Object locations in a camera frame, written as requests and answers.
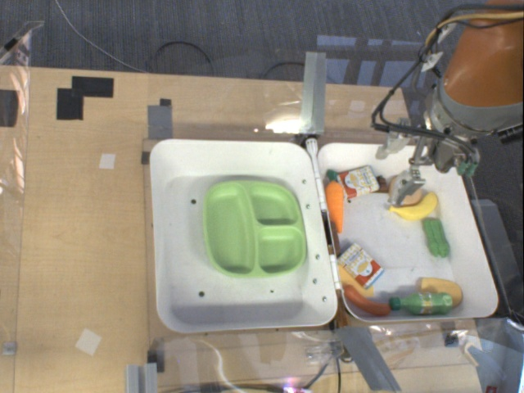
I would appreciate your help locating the thin black and white rod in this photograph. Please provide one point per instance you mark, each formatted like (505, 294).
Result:
(317, 170)

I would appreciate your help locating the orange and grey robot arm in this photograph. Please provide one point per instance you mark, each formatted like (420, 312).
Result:
(483, 55)

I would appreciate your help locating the tan round bread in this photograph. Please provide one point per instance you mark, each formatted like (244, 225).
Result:
(415, 197)

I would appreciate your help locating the yellow flat slice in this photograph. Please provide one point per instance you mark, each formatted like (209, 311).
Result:
(346, 278)

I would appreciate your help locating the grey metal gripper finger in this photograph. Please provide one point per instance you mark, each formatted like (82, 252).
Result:
(394, 142)
(406, 183)

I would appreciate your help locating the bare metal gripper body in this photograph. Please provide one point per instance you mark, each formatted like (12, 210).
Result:
(448, 150)

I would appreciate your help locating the green plastic bottle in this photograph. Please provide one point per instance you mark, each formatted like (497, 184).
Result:
(425, 303)

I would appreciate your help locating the orange carrot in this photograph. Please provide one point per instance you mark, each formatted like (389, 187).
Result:
(335, 203)

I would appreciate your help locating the red and white carton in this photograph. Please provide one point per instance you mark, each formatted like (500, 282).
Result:
(359, 182)
(361, 265)

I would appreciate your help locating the green vegetable bundle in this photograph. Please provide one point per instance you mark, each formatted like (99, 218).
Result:
(436, 238)

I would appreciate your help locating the brown doughnut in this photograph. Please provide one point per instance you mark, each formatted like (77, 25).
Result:
(382, 183)

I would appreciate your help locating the white plastic tray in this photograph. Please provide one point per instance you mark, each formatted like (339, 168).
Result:
(393, 248)
(184, 236)

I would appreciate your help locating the red sausage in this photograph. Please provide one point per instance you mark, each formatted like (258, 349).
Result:
(364, 303)

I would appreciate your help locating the yellow banana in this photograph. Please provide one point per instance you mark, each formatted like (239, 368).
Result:
(419, 209)

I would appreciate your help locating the yellow bread roll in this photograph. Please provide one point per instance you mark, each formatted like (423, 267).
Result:
(440, 285)

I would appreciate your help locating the green divided plate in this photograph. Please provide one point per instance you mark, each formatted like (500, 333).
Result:
(229, 227)

